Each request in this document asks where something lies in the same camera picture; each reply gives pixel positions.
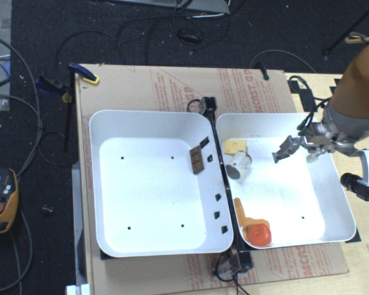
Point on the yellow cheese wedge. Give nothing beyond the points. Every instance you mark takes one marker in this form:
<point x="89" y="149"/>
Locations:
<point x="235" y="147"/>

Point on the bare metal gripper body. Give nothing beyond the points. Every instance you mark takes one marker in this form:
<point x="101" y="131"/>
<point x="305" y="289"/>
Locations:
<point x="321" y="138"/>

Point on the red-orange round fruit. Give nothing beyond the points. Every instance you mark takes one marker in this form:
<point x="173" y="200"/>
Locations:
<point x="259" y="235"/>

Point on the pale orange plastic scoop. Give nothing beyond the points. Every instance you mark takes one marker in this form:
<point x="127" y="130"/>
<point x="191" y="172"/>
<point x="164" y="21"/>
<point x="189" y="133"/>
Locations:
<point x="240" y="212"/>

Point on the white can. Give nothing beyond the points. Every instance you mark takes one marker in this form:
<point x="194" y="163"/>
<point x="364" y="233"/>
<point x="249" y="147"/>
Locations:
<point x="239" y="164"/>

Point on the white plastic tray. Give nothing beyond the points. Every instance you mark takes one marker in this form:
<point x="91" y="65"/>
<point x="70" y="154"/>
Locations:
<point x="150" y="192"/>
<point x="289" y="192"/>

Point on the brown chocolate bar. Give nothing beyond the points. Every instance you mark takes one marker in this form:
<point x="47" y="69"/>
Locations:
<point x="196" y="159"/>

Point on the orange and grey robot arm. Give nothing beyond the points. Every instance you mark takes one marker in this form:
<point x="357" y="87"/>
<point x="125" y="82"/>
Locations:
<point x="353" y="91"/>

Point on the brown cardboard board, red print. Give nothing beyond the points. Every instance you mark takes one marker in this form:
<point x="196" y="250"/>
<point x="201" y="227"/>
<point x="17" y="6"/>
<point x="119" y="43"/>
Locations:
<point x="135" y="88"/>

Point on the black cylinder on white bracket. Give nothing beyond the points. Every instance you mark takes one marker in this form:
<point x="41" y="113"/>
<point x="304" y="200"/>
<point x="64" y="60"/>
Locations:
<point x="356" y="184"/>

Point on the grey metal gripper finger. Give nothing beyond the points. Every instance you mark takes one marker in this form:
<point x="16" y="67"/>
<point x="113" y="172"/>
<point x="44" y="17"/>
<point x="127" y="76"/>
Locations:
<point x="316" y="156"/>
<point x="285" y="151"/>

